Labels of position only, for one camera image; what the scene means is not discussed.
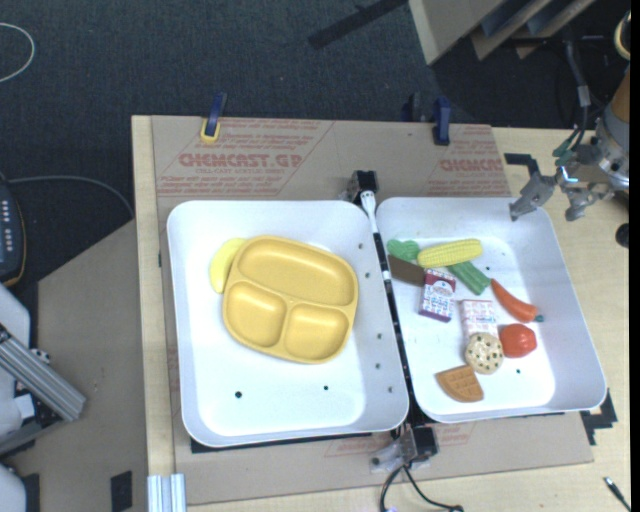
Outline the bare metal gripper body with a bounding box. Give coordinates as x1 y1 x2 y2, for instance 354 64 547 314
556 147 631 195

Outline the white plastic tray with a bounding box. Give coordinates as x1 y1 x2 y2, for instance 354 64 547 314
374 195 609 425
165 199 411 448

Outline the yellow corn cob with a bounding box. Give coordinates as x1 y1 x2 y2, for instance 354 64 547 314
416 238 484 269

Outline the green ribbed toy vegetable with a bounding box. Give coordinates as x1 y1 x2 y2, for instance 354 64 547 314
446 260 492 297

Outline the orange carrot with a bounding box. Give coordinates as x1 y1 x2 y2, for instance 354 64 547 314
489 277 546 324

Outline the pink and white carton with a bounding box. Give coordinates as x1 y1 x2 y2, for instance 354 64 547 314
459 298 501 346

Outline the red and white carton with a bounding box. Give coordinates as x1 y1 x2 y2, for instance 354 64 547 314
417 267 458 324

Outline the red-orange toy tomato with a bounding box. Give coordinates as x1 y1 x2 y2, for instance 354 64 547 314
497 322 539 359

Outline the brown flat toy bar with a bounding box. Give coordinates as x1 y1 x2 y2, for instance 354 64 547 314
386 254 427 288

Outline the beige chocolate chip biscuit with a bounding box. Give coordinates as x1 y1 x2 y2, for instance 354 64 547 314
463 331 505 376

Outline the thin black and white rod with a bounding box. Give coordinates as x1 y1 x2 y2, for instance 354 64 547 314
360 190 417 427

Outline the orange waffle wedge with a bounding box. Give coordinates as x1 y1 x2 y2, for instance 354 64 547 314
434 364 486 404

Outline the brown cardboard board, red print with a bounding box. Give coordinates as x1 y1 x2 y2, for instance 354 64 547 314
149 115 596 507

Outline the yellow divided plate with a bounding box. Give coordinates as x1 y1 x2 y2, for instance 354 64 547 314
220 234 361 365

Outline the black pen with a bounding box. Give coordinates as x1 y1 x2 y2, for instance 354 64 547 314
603 476 631 512

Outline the yellow banana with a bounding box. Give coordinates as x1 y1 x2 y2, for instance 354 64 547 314
208 237 247 295

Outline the black block with thin wires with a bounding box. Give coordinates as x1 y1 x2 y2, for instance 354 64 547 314
344 169 379 202
368 424 442 475

